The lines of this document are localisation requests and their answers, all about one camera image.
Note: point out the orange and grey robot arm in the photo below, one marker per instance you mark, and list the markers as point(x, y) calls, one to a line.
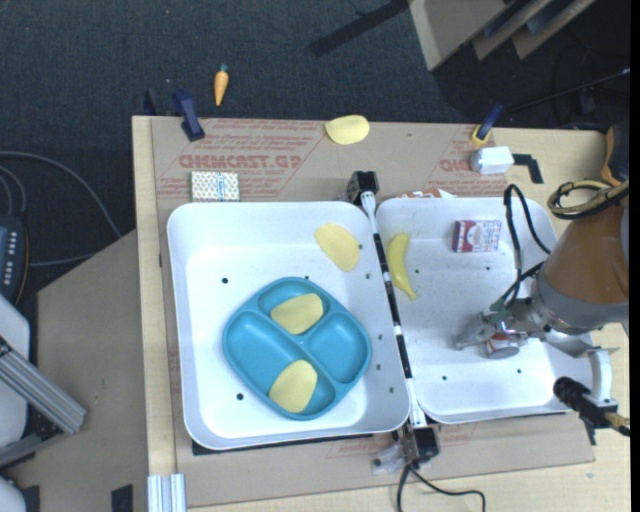
point(585, 260)

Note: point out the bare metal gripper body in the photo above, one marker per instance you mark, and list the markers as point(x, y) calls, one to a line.
point(517, 316)

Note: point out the thin black and white rod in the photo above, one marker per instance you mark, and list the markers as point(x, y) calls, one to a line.
point(385, 270)

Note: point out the orange carrot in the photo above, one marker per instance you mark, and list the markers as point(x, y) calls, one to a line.
point(220, 86)

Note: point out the blue divided plate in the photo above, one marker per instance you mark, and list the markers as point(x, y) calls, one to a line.
point(260, 345)

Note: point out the white box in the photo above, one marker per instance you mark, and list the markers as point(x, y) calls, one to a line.
point(492, 160)

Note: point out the yellow potato crisp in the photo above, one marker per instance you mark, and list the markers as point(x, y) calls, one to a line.
point(347, 129)
point(294, 386)
point(297, 313)
point(340, 247)

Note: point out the white and orange can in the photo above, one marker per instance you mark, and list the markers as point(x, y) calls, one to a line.
point(501, 348)

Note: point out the brown cardboard board, red print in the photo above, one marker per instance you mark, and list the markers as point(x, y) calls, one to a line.
point(280, 165)

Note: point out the yellow banana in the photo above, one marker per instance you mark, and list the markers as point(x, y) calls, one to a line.
point(400, 260)

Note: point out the white plastic tray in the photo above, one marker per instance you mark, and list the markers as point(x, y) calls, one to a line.
point(210, 350)
point(460, 380)

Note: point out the black cylinder on white bracket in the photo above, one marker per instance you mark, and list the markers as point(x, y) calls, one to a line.
point(582, 396)

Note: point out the brown and white packet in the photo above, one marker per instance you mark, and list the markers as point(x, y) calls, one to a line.
point(420, 193)

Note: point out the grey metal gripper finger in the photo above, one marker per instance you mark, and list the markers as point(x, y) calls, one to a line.
point(526, 338)
point(471, 336)

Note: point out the red and white carton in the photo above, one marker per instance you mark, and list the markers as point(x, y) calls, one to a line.
point(476, 236)

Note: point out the white patterned packet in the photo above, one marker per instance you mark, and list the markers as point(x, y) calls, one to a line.
point(215, 186)

